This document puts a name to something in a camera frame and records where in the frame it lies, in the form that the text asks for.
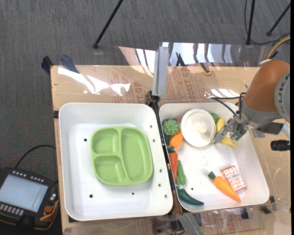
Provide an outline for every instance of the red and white box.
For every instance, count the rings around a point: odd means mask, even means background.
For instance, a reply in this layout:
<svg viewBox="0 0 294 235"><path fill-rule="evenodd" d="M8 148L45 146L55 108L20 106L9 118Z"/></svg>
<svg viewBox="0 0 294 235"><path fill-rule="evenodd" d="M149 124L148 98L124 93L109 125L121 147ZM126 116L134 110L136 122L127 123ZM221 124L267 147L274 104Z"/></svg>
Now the red and white box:
<svg viewBox="0 0 294 235"><path fill-rule="evenodd" d="M221 174L235 191L246 188L246 183L235 165L222 170Z"/></svg>

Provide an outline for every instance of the orange carrot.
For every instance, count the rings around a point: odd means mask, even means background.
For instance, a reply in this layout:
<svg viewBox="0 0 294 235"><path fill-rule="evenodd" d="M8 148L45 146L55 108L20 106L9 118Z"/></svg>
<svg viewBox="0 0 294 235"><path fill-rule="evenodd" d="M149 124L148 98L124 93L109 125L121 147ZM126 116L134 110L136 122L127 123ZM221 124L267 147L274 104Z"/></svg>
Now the orange carrot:
<svg viewBox="0 0 294 235"><path fill-rule="evenodd" d="M208 174L208 177L214 180L215 186L224 194L228 195L229 197L235 199L238 202L241 201L238 194L223 177L221 176L216 177L212 171Z"/></svg>
<svg viewBox="0 0 294 235"><path fill-rule="evenodd" d="M178 148L183 141L183 134L182 131L180 130L177 134L171 137L170 139L170 146L173 146L175 149Z"/></svg>
<svg viewBox="0 0 294 235"><path fill-rule="evenodd" d="M169 153L169 159L171 164L171 170L173 173L174 181L176 181L177 177L177 153L176 152L170 152Z"/></svg>

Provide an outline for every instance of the metal leg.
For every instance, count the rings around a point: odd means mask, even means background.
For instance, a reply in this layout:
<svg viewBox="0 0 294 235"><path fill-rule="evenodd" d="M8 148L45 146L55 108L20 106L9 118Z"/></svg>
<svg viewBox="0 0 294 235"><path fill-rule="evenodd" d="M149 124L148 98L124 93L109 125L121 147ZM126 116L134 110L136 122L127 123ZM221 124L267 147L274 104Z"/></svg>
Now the metal leg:
<svg viewBox="0 0 294 235"><path fill-rule="evenodd" d="M285 15L285 13L289 10L289 8L291 7L291 3L289 3L289 5L286 7L286 9L282 12L281 16L278 18L278 20L275 22L275 24L272 26L271 30L269 30L267 32L267 36L271 36L271 33L273 32L273 30L276 28L276 26L278 25L278 23L281 21L281 19L283 18L283 16Z"/></svg>
<svg viewBox="0 0 294 235"><path fill-rule="evenodd" d="M96 42L93 44L93 47L96 49L98 47L98 44L101 40L101 38L103 37L106 29L108 28L109 24L111 23L112 19L114 18L114 15L116 14L116 12L118 11L119 7L121 6L123 0L120 0L117 4L117 6L115 7L114 11L112 12L108 22L106 23L106 25L104 26L103 30L101 31L99 37L97 38Z"/></svg>
<svg viewBox="0 0 294 235"><path fill-rule="evenodd" d="M251 35L251 27L252 27L252 24L253 24L254 9L255 9L255 1L256 1L256 0L252 0L252 2L251 2L251 11L250 11L250 19L249 19L249 28L248 28L247 41L246 41L246 44L247 44L247 45L250 44L250 35Z"/></svg>

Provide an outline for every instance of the divided green plate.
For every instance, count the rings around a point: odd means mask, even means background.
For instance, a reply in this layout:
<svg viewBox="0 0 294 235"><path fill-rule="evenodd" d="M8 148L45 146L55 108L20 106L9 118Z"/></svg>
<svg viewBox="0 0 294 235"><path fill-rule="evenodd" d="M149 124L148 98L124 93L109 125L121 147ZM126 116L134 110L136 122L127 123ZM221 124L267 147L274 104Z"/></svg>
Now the divided green plate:
<svg viewBox="0 0 294 235"><path fill-rule="evenodd" d="M148 180L153 171L145 134L131 126L98 129L91 139L93 169L108 185L133 185Z"/></svg>

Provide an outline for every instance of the table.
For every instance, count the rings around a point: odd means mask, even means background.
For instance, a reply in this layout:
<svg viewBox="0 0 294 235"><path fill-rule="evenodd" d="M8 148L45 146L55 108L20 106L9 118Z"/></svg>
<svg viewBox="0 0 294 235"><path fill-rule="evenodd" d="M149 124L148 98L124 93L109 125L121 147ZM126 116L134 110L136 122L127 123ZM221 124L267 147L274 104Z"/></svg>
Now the table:
<svg viewBox="0 0 294 235"><path fill-rule="evenodd" d="M266 46L237 46L191 43L160 43L169 50L167 93L160 104L170 102L209 102L209 95L227 97L246 90L259 63L266 58ZM180 59L187 66L180 65ZM155 51L99 45L91 64L76 65L72 71L59 62L50 67L60 211L63 234L174 234L182 232L175 215L158 217L74 221L64 206L64 185L58 112L69 102L144 103L152 89ZM202 234L291 234L290 151L272 151L271 135L250 131L267 185L270 199L263 205L225 210L187 212L182 215Z"/></svg>

